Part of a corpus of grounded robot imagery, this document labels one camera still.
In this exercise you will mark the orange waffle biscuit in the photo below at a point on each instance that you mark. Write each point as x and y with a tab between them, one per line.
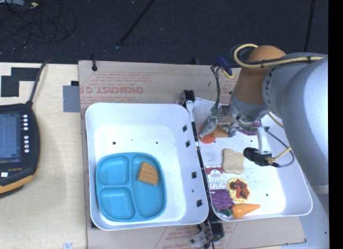
148	173

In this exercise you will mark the black cylinder on white bracket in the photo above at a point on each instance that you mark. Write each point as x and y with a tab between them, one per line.
258	155

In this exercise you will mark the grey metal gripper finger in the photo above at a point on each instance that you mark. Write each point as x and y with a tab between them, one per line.
232	130
207	127

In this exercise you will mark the white paper slip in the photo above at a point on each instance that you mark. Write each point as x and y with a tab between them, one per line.
205	101

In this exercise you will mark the orange round toy food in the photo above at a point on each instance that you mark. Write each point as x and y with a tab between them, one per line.
207	139

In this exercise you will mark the yellow toy food piece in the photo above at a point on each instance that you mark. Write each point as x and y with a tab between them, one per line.
221	132

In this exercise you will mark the beige bread slice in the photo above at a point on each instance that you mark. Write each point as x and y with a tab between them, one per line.
233	161

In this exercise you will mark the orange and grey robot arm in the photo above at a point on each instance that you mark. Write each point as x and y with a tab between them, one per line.
294	103

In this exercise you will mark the yellow pizza slice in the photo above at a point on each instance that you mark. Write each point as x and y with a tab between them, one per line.
239	190

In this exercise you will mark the orange carrot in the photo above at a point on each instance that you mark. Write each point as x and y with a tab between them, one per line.
245	209

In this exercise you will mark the blue divided plate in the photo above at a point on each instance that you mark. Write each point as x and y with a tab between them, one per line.
115	189

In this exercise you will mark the purple toy food piece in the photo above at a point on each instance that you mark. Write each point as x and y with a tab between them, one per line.
253	131

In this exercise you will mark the thin black and white rod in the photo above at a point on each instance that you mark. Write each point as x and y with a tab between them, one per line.
193	124

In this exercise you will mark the purple grapes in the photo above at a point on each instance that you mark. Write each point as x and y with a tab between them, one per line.
222	200

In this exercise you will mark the red and white carton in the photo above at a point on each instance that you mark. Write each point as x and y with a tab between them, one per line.
215	178

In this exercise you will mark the brown cardboard board red print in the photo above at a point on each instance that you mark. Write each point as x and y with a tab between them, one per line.
120	87

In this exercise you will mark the white plastic tray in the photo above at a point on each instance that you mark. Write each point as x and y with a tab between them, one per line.
150	119
278	189

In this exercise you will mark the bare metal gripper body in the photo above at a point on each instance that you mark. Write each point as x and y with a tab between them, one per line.
225	119

